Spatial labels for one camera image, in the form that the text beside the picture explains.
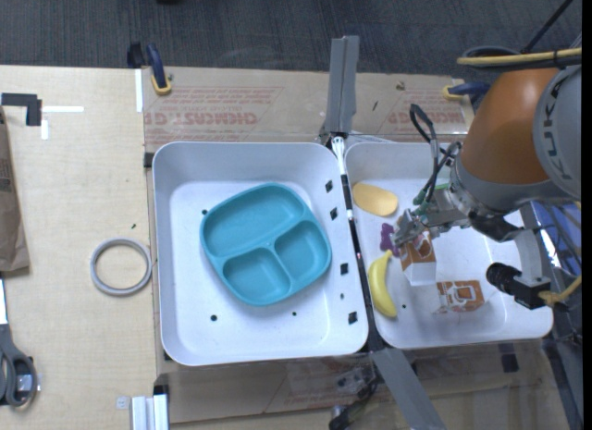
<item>banana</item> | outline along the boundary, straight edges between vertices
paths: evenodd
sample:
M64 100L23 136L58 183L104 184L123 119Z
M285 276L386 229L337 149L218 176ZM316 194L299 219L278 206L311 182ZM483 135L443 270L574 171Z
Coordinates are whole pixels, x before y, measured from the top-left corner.
M372 302L376 309L388 317L397 316L397 308L387 291L387 265L389 264L392 251L387 250L381 257L375 259L368 269L368 280L370 282L370 293Z

